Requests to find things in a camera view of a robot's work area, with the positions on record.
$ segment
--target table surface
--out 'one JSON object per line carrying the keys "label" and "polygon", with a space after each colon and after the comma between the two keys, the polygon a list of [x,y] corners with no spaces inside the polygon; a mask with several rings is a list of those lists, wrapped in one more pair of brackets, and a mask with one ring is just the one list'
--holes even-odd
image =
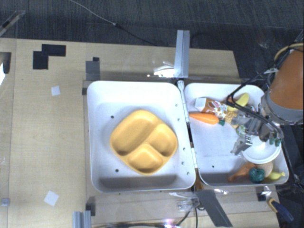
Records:
{"label": "table surface", "polygon": [[[33,70],[33,51],[41,51],[42,44],[66,45],[66,56],[49,57],[48,70]],[[133,72],[146,76],[163,61],[173,64],[175,49],[0,38],[0,51],[12,53],[10,73],[0,86],[0,93],[4,89],[0,117],[11,126],[0,126],[1,155],[7,157],[1,163],[0,194],[10,198],[8,209],[0,209],[0,226],[72,227],[73,212],[84,211],[87,201],[82,96],[86,61],[99,57],[105,78],[117,73],[123,79]],[[231,51],[191,49],[190,75],[205,82],[238,81]],[[54,86],[60,87],[60,95],[52,95]],[[54,206],[44,202],[49,191],[59,195]],[[265,202],[257,201],[253,189],[242,189],[243,196],[237,195],[238,190],[231,191],[232,195],[223,195],[219,201],[234,227],[279,227],[276,214]],[[275,188],[270,191],[277,199]],[[132,221],[128,207],[139,194],[132,194],[129,202],[117,195],[100,195],[109,213],[93,218],[96,224],[120,221],[118,217]],[[146,219],[140,215],[137,220]],[[195,227],[193,216],[191,213],[183,227]],[[213,227],[205,211],[199,212],[199,227]]]}

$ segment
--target white plate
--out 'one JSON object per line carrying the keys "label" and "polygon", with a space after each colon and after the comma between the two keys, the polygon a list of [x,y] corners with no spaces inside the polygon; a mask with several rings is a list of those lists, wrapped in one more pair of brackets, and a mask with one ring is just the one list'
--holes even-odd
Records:
{"label": "white plate", "polygon": [[281,151],[281,144],[276,147],[269,141],[263,142],[258,136],[251,137],[252,146],[242,151],[246,160],[254,164],[264,164],[273,161]]}

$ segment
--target white tray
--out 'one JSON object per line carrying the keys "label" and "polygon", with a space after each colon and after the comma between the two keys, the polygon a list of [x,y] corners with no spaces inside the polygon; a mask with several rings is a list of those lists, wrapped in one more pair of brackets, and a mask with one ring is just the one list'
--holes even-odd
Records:
{"label": "white tray", "polygon": [[[184,91],[187,109],[189,112],[198,111],[194,107],[195,99],[198,97],[209,97],[223,101],[238,86],[227,84],[189,84]],[[248,104],[257,109],[264,92],[254,85],[247,85],[236,93],[235,98],[243,93],[249,93],[250,99]],[[219,124],[210,125],[190,118],[190,128],[195,152],[197,153],[196,158],[199,173],[206,184],[215,187],[256,185],[248,178],[238,179],[233,183],[227,181],[228,176],[234,174],[245,163],[243,158],[230,153],[238,138],[235,129],[231,125],[228,123],[224,126]],[[282,150],[273,161],[273,164],[274,170],[277,172],[284,171],[285,176],[277,181],[263,182],[260,185],[283,184],[288,180],[289,172]]]}
{"label": "white tray", "polygon": [[[88,87],[87,101],[91,179],[97,190],[172,190],[193,185],[195,170],[177,87],[169,83],[96,81]],[[148,110],[164,121],[175,132],[179,143],[171,159],[151,176],[130,169],[113,153],[109,144],[114,128],[139,109]]]}
{"label": "white tray", "polygon": [[[184,91],[188,111],[197,111],[197,97],[222,101],[238,85],[189,84]],[[249,104],[257,108],[263,91],[246,86],[235,96],[248,92]],[[169,83],[95,81],[87,90],[90,136],[91,181],[100,192],[144,190],[182,190],[195,181],[190,140],[179,89]],[[114,128],[130,113],[144,109],[164,121],[178,137],[178,149],[156,173],[143,176],[125,165],[111,150],[109,140]],[[288,180],[288,168],[282,151],[274,160],[274,170],[286,176],[270,183],[253,184],[248,179],[229,183],[244,159],[230,153],[237,139],[228,124],[209,125],[190,118],[190,127],[202,180],[215,187],[283,184]]]}

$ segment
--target orange carrot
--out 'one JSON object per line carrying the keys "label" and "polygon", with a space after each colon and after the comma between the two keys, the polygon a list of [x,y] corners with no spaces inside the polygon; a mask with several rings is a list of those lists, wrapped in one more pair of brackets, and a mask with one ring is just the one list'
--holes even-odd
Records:
{"label": "orange carrot", "polygon": [[217,124],[219,119],[217,116],[208,113],[190,113],[190,117],[208,124]]}

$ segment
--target green toy vegetable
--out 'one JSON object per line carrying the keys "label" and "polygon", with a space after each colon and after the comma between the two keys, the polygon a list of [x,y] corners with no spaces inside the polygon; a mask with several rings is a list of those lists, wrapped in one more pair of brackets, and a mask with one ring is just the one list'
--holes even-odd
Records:
{"label": "green toy vegetable", "polygon": [[265,179],[265,171],[260,168],[251,168],[249,176],[253,183],[261,183]]}
{"label": "green toy vegetable", "polygon": [[225,120],[220,120],[218,123],[219,123],[221,126],[224,126],[224,125],[225,125]]}

